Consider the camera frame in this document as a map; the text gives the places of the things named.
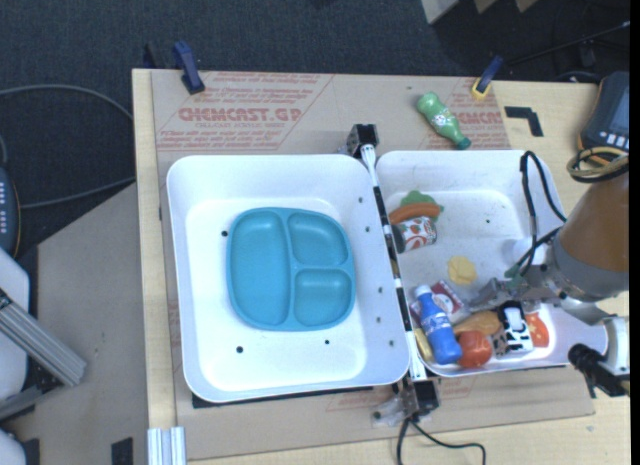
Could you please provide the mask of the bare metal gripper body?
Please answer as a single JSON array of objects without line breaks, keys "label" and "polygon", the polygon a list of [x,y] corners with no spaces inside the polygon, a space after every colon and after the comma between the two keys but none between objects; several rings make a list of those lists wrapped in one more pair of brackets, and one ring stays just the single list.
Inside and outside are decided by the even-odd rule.
[{"label": "bare metal gripper body", "polygon": [[534,265],[526,272],[513,266],[505,275],[505,279],[497,282],[496,298],[500,303],[510,300],[556,303],[568,297],[566,278],[554,265]]}]

